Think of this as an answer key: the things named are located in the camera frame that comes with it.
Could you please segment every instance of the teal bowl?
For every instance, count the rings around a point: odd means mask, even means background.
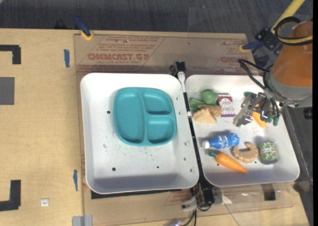
[[[154,88],[128,87],[114,98],[113,119],[118,138],[133,146],[158,146],[176,133],[170,97]]]

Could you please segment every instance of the blue bottle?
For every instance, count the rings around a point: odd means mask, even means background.
[[[202,147],[204,149],[216,148],[223,149],[232,146],[237,146],[239,144],[239,137],[236,133],[230,133],[226,135],[219,135],[210,141],[202,142]]]

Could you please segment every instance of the black tape corner marker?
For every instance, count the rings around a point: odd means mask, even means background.
[[[0,212],[17,210],[21,206],[21,180],[11,180],[9,200],[0,202]]]
[[[0,45],[0,51],[11,51],[12,52],[12,64],[21,64],[21,48],[19,45]]]

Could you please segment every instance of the orange carrot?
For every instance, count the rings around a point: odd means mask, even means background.
[[[266,127],[266,123],[261,120],[259,113],[257,113],[257,112],[254,111],[253,114],[252,114],[252,117],[256,120],[256,122],[257,122],[261,127],[263,127],[263,128]]]
[[[242,173],[247,173],[247,170],[242,165],[240,165],[237,161],[235,161],[223,152],[216,154],[213,150],[211,150],[209,156],[215,157],[219,164],[222,164],[227,168],[231,168]]]

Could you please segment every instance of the brown toy food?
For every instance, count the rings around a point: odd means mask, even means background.
[[[209,112],[216,117],[220,117],[222,113],[222,107],[220,105],[207,105],[207,104],[199,104],[198,109],[207,108]]]
[[[193,114],[193,120],[202,122],[202,123],[209,123],[215,124],[217,120],[215,117],[210,113],[209,109],[200,109]]]
[[[258,155],[258,149],[251,142],[246,142],[245,145],[248,148],[247,151],[241,151],[241,150],[239,150],[238,146],[235,146],[233,148],[232,154],[236,159],[238,159],[242,162],[245,162],[245,163],[253,162]]]

